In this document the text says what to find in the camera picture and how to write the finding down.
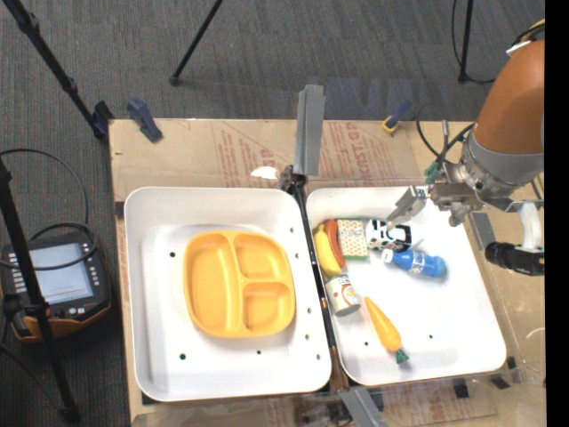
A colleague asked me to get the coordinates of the white carton with orange print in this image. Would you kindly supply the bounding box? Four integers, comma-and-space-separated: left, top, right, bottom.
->
335, 218, 370, 262

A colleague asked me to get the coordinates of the yellow divided plate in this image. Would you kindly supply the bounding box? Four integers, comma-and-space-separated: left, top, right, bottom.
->
182, 230, 298, 340

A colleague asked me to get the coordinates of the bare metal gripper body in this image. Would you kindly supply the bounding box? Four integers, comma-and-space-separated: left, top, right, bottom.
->
428, 161, 519, 213

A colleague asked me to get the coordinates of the black tripod leg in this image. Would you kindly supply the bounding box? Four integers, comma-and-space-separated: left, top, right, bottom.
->
168, 0, 236, 86
0, 157, 84, 423
457, 0, 479, 84
0, 0, 116, 140

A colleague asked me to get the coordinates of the black block with thin wires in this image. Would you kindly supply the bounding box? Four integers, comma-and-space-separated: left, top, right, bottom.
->
278, 165, 309, 194

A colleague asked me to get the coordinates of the black cylinder on white bracket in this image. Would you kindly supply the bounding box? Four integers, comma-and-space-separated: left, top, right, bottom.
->
484, 200, 546, 278

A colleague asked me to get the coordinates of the white plastic tray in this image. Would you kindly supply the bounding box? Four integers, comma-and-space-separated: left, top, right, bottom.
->
123, 186, 333, 403
305, 186, 509, 388

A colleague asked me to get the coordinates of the orange carrot with green top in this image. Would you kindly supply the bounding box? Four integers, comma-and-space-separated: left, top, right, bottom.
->
363, 295, 411, 366

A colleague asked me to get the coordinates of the thin black rod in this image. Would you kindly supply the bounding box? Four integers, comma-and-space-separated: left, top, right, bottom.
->
293, 183, 351, 391

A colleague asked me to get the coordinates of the white can with orange print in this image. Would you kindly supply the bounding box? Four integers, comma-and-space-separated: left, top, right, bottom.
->
324, 273, 362, 318

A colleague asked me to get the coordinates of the brown cardboard board red print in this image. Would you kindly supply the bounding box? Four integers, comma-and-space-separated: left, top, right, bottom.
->
108, 117, 546, 427

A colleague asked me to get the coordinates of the yellow banana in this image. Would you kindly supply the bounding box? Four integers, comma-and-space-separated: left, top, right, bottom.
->
312, 223, 343, 279

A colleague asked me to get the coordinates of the orange sausage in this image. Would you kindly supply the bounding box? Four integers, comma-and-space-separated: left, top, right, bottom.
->
324, 219, 347, 270

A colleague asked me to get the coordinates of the blue bottle with white cap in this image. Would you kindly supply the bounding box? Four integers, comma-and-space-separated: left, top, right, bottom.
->
381, 247, 447, 279

